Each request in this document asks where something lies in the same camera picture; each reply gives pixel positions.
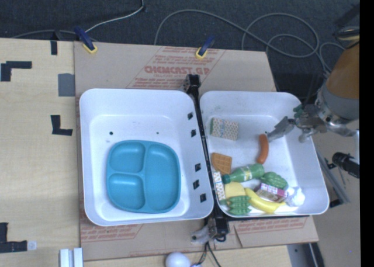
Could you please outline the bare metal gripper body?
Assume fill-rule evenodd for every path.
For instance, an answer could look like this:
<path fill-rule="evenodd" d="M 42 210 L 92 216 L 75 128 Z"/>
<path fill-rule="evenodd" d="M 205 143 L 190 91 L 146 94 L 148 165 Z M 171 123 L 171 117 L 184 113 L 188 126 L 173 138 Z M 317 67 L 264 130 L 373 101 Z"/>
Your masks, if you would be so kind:
<path fill-rule="evenodd" d="M 356 130 L 347 127 L 349 122 L 348 119 L 336 115 L 326 105 L 307 104 L 295 108 L 295 126 L 301 130 L 316 129 L 317 133 L 330 131 L 342 137 L 353 137 Z"/>

